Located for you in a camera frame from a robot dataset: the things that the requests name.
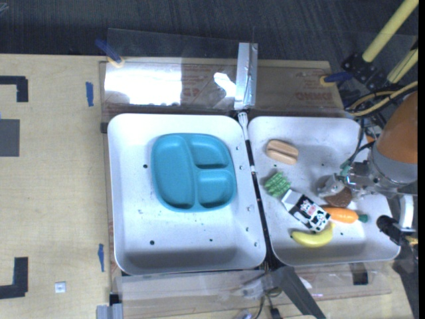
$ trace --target yellow banana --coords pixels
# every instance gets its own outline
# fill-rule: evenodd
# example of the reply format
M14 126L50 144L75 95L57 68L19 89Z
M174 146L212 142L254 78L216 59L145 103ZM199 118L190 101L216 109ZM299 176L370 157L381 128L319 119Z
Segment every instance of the yellow banana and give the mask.
M322 247L332 240L333 228L335 224L329 222L327 228L322 230L320 233L305 233L303 231L293 231L292 238L305 247L317 248Z

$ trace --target yellow rod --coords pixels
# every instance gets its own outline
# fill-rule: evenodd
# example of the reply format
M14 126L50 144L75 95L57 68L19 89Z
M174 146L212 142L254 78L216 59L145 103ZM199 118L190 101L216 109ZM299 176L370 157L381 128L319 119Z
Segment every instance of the yellow rod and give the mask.
M402 2L384 28L363 53L362 58L365 62L372 62L376 58L418 4L419 0L404 0Z
M409 53L388 73L386 79L395 84L418 62L419 48Z

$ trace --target blue plate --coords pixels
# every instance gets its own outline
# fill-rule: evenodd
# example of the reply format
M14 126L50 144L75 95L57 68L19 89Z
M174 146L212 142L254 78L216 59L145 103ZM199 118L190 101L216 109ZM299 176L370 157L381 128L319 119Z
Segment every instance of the blue plate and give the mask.
M225 144L205 134L169 134L152 147L155 193L174 211L222 208L236 195L233 162Z

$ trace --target wooden table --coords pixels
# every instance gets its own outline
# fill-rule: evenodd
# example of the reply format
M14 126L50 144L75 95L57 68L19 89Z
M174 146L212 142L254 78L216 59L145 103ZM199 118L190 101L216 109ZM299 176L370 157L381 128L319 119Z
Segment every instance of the wooden table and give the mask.
M25 297L0 300L0 318L95 318L111 290L99 63L101 56L0 54L0 75L26 76L29 102L0 85L2 119L20 119L19 157L0 158L0 285L29 258ZM86 82L94 86L88 105ZM105 271L98 257L104 245ZM328 318L412 318L400 277L390 294L320 301ZM65 282L66 292L55 292ZM285 318L301 316L280 306ZM176 318L232 318L237 311ZM268 310L261 318L270 318Z

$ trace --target orange carrot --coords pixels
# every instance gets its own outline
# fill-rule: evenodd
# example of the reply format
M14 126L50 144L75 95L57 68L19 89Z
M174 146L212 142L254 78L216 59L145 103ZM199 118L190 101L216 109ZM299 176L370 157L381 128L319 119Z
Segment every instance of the orange carrot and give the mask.
M347 208L322 207L324 211L331 214L331 219L344 223L354 223L359 220L367 222L367 215L358 215L355 211Z

